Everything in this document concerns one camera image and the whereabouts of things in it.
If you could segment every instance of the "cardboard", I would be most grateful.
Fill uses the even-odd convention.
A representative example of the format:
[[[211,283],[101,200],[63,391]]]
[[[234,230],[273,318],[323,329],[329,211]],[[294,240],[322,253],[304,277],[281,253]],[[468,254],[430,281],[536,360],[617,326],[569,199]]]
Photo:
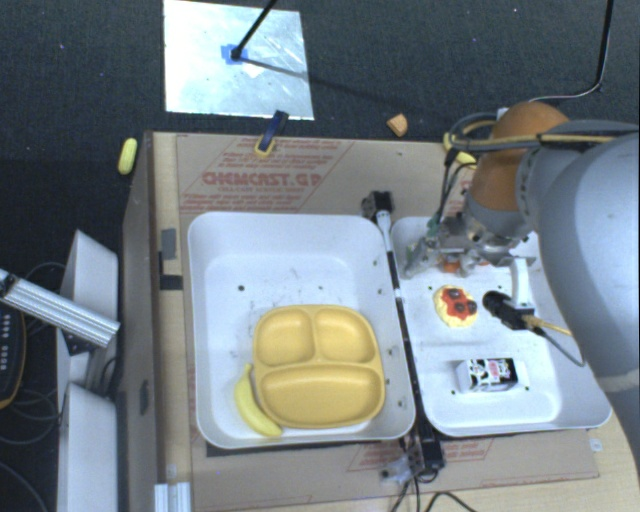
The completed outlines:
[[[381,477],[388,464],[402,455],[395,441],[257,452],[224,451],[204,442],[193,414],[194,364],[184,239],[191,220],[209,209],[356,215],[360,201],[372,190],[393,193],[395,218],[428,215],[439,198],[444,151],[438,144],[426,143],[279,139],[274,158],[280,163],[271,168],[269,159],[252,157],[255,142],[255,137],[233,135],[146,135],[144,147],[152,157],[139,162],[134,190],[148,187],[149,197],[132,197],[125,238],[127,232],[146,234],[145,222],[151,233],[148,240],[138,238],[140,245],[148,242],[138,255],[142,260],[128,258],[125,265],[129,275],[136,269],[149,272],[151,281],[131,277],[129,285],[125,280],[124,293],[133,295],[127,288],[138,284],[143,285],[138,294],[147,293],[151,284],[153,307],[149,314],[153,317],[155,362],[148,361],[147,354],[145,365],[155,368],[151,373],[155,375],[152,397],[156,421],[145,432],[134,423],[149,421],[149,417],[129,413],[131,504],[151,503],[147,492],[152,493],[153,488],[147,489],[147,485],[153,471],[143,478],[141,468],[152,467],[152,460],[157,461],[158,482],[192,483],[193,509],[198,512],[387,497],[400,490]],[[148,176],[142,169],[145,164]],[[145,210],[140,201],[152,207]],[[182,242],[170,259],[158,258],[165,230],[175,230]],[[151,258],[151,265],[145,257]],[[154,261],[161,265],[154,267]],[[182,290],[175,286],[180,283]],[[145,320],[140,328],[151,329],[148,326]],[[148,339],[136,334],[137,330],[125,331],[127,337],[140,338],[125,345],[133,341],[146,345]],[[132,361],[125,364],[128,395],[138,390],[145,375],[151,378],[147,370],[133,377],[132,367],[139,357],[136,343],[133,353],[125,355],[125,361]],[[154,432],[155,437],[147,435]],[[138,458],[142,445],[147,447],[144,461]],[[583,430],[450,440],[444,443],[444,451],[447,466],[423,490],[492,488],[598,476],[589,436]],[[371,503],[370,508],[364,505],[358,509],[388,508],[386,500]],[[131,506],[131,510],[151,509]]]

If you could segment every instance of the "black pole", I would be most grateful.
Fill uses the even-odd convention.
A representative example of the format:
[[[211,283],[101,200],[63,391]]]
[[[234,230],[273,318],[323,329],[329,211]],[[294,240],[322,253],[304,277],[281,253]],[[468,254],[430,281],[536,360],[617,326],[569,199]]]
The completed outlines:
[[[247,43],[249,42],[249,40],[251,39],[255,31],[258,30],[258,27],[260,27],[264,19],[267,17],[267,14],[269,14],[269,11],[271,11],[271,9],[273,9],[273,6],[276,5],[277,1],[278,0],[269,0],[269,3],[262,10],[262,12],[260,13],[260,16],[258,16],[258,19],[255,21],[253,26],[249,29],[249,32],[247,32],[247,35],[244,36],[244,38],[242,39],[242,41],[240,41],[240,44],[238,46],[236,46],[233,50],[231,50],[231,58],[233,60],[240,60],[240,56],[242,55],[242,50],[244,50],[244,47],[247,45]]]

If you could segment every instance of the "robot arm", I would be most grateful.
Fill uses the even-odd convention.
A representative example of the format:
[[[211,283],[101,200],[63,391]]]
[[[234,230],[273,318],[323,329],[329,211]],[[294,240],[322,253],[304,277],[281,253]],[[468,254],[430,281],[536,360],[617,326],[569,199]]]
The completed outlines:
[[[463,234],[463,273],[483,260],[509,264],[510,249],[537,232],[556,303],[640,469],[638,142],[635,125],[570,122],[542,103],[515,105],[490,139],[452,140],[481,156],[464,212],[447,221]],[[436,252],[443,243],[430,242]]]

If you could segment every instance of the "black remote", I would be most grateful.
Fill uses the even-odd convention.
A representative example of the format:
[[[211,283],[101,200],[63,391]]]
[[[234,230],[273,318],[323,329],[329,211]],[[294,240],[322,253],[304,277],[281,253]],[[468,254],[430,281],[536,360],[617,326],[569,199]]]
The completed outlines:
[[[0,409],[15,398],[27,353],[24,316],[0,304]]]

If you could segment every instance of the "white plastic tray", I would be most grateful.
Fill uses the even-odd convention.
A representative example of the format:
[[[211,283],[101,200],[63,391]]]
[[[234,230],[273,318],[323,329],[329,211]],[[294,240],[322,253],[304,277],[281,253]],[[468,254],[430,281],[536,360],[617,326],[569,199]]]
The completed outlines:
[[[212,444],[248,448],[396,439],[412,426],[412,399],[386,251],[378,228],[354,216],[211,212],[188,234],[196,365],[196,415]],[[256,434],[233,389],[252,362],[253,330],[272,308],[338,304],[367,318],[386,378],[380,413],[358,425]]]
[[[426,232],[428,218],[409,217],[392,230],[398,266],[406,262],[406,247]],[[532,235],[513,253],[538,256]],[[529,267],[531,300],[536,314],[565,326],[549,290],[540,259]],[[468,328],[449,328],[437,316],[433,294],[445,284],[460,286],[478,303],[478,319]],[[451,436],[476,436],[537,430],[597,427],[606,422],[611,407],[589,367],[579,368],[543,338],[529,331],[511,331],[482,306],[490,290],[511,295],[509,268],[477,267],[467,278],[437,268],[401,279],[418,380],[430,422]],[[552,334],[579,357],[572,338]],[[465,359],[511,357],[519,383],[504,392],[459,392],[455,367]]]

